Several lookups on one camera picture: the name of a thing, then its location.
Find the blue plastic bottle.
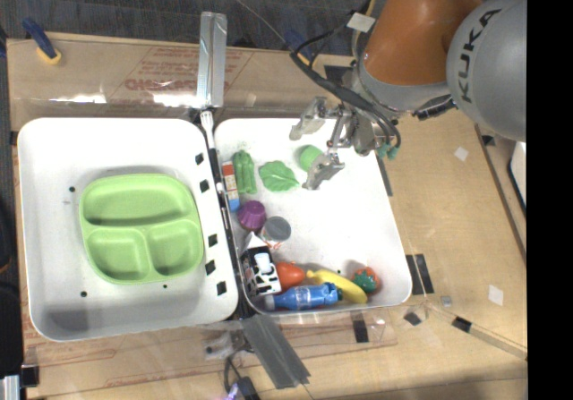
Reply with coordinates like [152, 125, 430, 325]
[263, 282, 344, 312]

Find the green asparagus bundle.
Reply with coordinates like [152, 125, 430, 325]
[231, 149, 259, 196]

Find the brown cardboard board, red print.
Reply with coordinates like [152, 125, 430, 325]
[5, 30, 400, 397]

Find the cow print milk carton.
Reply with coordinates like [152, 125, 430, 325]
[239, 231, 283, 299]

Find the grey-topped small can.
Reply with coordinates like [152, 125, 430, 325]
[260, 215, 293, 251]

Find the green divided plate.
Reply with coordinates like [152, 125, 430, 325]
[78, 173, 206, 286]

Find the white red blue carton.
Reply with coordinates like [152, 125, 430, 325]
[221, 160, 241, 213]

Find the red tomato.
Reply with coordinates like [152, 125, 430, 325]
[274, 260, 307, 292]

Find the green lettuce leaf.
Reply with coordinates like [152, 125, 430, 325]
[258, 159, 301, 193]

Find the yellow banana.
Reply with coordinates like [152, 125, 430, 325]
[305, 268, 369, 305]

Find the red strawberry with green top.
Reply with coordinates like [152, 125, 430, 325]
[350, 266, 382, 295]

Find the purple cupcake cup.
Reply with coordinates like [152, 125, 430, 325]
[236, 200, 268, 232]

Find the white plastic tray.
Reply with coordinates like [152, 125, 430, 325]
[213, 116, 414, 317]
[16, 116, 240, 343]

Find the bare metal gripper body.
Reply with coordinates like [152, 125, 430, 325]
[318, 98, 391, 157]

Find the green cylinder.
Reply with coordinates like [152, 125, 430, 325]
[295, 143, 325, 173]

